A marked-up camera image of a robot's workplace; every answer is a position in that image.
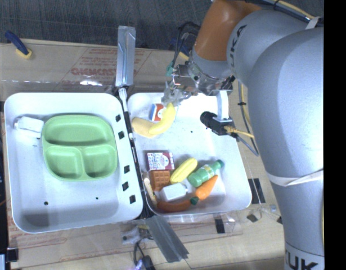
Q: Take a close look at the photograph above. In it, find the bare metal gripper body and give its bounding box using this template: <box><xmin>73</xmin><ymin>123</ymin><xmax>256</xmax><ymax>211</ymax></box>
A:
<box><xmin>168</xmin><ymin>62</ymin><xmax>235</xmax><ymax>97</ymax></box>

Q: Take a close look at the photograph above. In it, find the red white blue carton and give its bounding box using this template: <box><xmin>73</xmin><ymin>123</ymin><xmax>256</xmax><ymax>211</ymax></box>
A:
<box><xmin>149</xmin><ymin>103</ymin><xmax>169</xmax><ymax>123</ymax></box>

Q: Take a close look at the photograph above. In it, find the yellow banana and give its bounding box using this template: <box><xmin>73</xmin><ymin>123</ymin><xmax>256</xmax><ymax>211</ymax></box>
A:
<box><xmin>147</xmin><ymin>102</ymin><xmax>177</xmax><ymax>136</ymax></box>

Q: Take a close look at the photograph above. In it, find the pale yellow bread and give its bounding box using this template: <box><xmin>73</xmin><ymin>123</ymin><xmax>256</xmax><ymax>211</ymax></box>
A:
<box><xmin>131</xmin><ymin>116</ymin><xmax>162</xmax><ymax>138</ymax></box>

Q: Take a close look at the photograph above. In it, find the white plastic tray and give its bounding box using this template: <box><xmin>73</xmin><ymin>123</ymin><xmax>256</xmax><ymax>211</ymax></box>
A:
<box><xmin>3</xmin><ymin>92</ymin><xmax>144</xmax><ymax>234</ymax></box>
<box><xmin>127</xmin><ymin>91</ymin><xmax>253</xmax><ymax>217</ymax></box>

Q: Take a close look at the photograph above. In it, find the pink carton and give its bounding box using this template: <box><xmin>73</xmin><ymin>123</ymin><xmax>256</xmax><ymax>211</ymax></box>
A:
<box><xmin>146</xmin><ymin>151</ymin><xmax>176</xmax><ymax>172</ymax></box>

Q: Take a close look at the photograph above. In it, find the yellow corn cob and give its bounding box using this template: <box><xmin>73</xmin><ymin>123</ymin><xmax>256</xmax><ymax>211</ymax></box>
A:
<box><xmin>169</xmin><ymin>157</ymin><xmax>199</xmax><ymax>185</ymax></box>

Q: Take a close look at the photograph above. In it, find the green bottle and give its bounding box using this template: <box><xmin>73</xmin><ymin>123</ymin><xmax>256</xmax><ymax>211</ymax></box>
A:
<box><xmin>187</xmin><ymin>159</ymin><xmax>225</xmax><ymax>188</ymax></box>

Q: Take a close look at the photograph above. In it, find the brown waffle biscuit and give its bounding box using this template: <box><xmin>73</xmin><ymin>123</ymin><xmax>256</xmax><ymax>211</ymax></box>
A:
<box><xmin>148</xmin><ymin>169</ymin><xmax>172</xmax><ymax>192</ymax></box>

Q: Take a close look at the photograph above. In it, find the orange carrot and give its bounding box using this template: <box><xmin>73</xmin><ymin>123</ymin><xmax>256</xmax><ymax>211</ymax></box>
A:
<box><xmin>189</xmin><ymin>174</ymin><xmax>219</xmax><ymax>206</ymax></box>

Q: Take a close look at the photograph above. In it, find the pale yellow stick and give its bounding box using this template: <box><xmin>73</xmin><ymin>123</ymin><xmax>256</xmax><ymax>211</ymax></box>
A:
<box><xmin>143</xmin><ymin>177</ymin><xmax>158</xmax><ymax>205</ymax></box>

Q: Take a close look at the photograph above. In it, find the green divided plate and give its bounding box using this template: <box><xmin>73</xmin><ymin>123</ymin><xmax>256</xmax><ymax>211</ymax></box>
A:
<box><xmin>41</xmin><ymin>114</ymin><xmax>119</xmax><ymax>182</ymax></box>

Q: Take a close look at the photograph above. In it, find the orange-brown sausage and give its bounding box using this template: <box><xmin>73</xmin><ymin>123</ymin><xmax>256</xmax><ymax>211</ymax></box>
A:
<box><xmin>156</xmin><ymin>198</ymin><xmax>192</xmax><ymax>214</ymax></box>

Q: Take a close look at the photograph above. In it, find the brown cardboard board red print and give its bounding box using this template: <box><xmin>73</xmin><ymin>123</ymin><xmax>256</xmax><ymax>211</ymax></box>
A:
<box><xmin>0</xmin><ymin>38</ymin><xmax>286</xmax><ymax>270</ymax></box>

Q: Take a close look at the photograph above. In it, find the black cylinder on white bracket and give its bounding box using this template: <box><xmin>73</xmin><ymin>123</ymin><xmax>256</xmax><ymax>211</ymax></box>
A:
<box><xmin>200</xmin><ymin>89</ymin><xmax>235</xmax><ymax>136</ymax></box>

